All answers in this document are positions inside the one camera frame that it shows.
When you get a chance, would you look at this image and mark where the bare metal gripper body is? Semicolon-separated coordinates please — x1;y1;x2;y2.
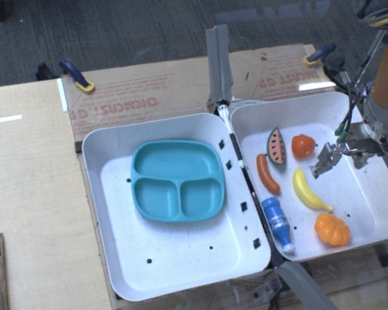
336;117;388;174

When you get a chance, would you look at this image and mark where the red bell pepper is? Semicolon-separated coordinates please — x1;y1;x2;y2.
289;131;319;161

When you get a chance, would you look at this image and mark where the yellow banana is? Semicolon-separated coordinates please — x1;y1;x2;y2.
290;163;334;218

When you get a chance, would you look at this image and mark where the watermelon slice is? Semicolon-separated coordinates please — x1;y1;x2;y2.
263;126;289;168

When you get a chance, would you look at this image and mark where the white plastic tray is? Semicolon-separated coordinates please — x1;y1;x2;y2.
227;81;388;271
78;104;277;308

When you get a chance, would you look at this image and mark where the orange sausage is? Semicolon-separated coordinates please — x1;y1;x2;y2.
254;151;282;198

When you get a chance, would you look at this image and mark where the orange pumpkin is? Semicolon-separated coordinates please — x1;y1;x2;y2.
312;209;353;250

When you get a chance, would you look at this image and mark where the blue bottle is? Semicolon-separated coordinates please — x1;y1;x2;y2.
259;194;297;257

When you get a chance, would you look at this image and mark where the blue divided plate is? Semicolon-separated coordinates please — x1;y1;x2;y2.
124;130;233;232

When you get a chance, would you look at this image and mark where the brown cardboard board red print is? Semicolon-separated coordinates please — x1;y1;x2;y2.
62;21;388;310

